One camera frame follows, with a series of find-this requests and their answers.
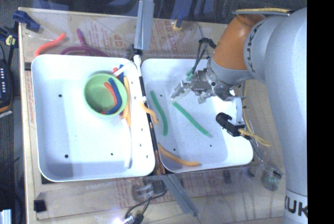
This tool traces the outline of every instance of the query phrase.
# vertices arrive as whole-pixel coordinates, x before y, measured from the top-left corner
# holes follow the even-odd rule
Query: green bowl
[[[112,78],[120,92],[122,105],[120,109],[113,114],[102,114],[100,112],[109,111],[115,105],[112,94],[104,86],[104,83],[109,83]],[[127,93],[122,82],[109,74],[95,74],[91,76],[85,84],[85,100],[88,108],[98,116],[110,117],[120,114],[127,103]]]

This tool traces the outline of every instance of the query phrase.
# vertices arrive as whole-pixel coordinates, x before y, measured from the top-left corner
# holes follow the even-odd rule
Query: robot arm
[[[207,68],[181,82],[184,90],[227,101],[230,90],[247,79],[266,85],[279,134],[287,176],[284,223],[308,223],[306,152],[306,28],[307,8],[289,16],[239,14],[227,26]]]

